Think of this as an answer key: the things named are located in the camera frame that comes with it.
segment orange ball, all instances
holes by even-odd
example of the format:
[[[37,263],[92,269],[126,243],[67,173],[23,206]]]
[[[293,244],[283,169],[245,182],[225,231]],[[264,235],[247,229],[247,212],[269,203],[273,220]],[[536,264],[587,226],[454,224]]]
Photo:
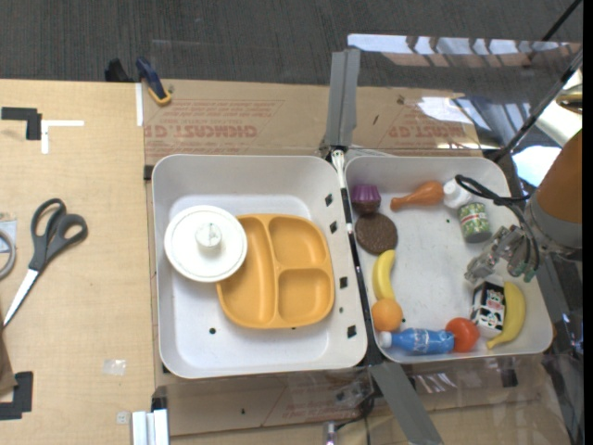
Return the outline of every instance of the orange ball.
[[[401,325],[404,313],[393,299],[377,300],[371,307],[371,317],[378,331],[395,331]]]

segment cookie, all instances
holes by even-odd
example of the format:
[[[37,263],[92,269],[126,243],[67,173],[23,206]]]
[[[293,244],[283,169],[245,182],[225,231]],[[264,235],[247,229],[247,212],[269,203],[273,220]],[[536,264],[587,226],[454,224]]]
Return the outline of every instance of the cookie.
[[[396,248],[396,225],[380,212],[360,216],[354,226],[354,234],[360,246],[371,254],[379,255]]]

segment green can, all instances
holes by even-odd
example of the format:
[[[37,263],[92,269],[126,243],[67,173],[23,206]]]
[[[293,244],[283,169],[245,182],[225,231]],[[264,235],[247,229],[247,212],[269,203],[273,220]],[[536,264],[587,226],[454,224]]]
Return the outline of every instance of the green can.
[[[466,242],[484,242],[492,236],[484,203],[474,202],[463,205],[458,209],[457,215]]]

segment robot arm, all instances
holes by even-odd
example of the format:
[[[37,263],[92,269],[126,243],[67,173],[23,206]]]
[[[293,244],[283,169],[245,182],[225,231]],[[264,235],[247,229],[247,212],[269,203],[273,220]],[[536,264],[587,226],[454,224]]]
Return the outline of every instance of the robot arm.
[[[524,223],[500,227],[478,257],[470,261],[465,278],[475,283],[494,272],[500,259],[510,275],[536,274],[540,256],[551,252],[566,256],[583,246],[582,130],[562,148],[543,182],[529,198]]]

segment blue clip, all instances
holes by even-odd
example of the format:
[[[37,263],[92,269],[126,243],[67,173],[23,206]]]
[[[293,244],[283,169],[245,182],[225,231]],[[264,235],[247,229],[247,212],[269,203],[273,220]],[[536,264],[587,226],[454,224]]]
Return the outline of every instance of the blue clip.
[[[170,103],[170,93],[163,87],[160,79],[150,66],[148,60],[144,57],[136,59],[136,68],[140,75],[140,80],[146,80],[148,83],[148,93],[151,95],[155,102],[160,106],[166,106]]]

